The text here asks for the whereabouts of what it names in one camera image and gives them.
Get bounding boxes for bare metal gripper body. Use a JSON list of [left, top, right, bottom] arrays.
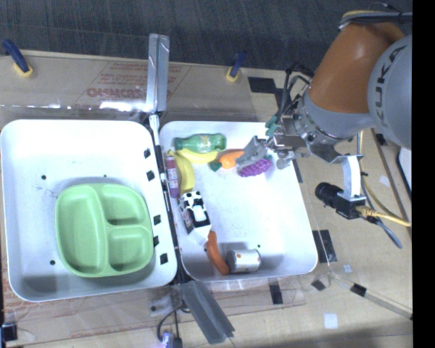
[[268, 112, 344, 164]]

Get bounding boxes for purple grapes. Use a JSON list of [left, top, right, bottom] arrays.
[[237, 157, 273, 178]]

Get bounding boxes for orange carrot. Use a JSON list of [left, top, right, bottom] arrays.
[[209, 149, 246, 173]]

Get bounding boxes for green plastic bottle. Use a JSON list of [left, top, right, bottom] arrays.
[[173, 133, 228, 154]]

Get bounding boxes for yellow banana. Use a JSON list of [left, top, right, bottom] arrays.
[[166, 149, 197, 196], [174, 147, 220, 165]]

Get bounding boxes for white plastic tray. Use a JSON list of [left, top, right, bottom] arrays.
[[158, 120, 319, 283], [0, 118, 178, 303]]

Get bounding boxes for black and white milk carton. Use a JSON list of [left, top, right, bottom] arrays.
[[178, 190, 213, 248]]

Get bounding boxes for silver can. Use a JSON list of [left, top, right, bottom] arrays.
[[225, 248, 262, 275]]

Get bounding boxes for orange sausage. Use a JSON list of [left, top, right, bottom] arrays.
[[204, 230, 231, 276]]

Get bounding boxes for brown cardboard board, red print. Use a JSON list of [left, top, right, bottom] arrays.
[[0, 49, 307, 344]]

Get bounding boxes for green divided plate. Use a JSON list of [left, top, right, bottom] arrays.
[[54, 183, 156, 279]]

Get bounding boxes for black cylinder on white bracket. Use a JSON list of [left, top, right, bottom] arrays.
[[314, 154, 367, 220]]

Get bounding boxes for black block with thin wires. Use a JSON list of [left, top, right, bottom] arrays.
[[162, 333, 184, 348]]

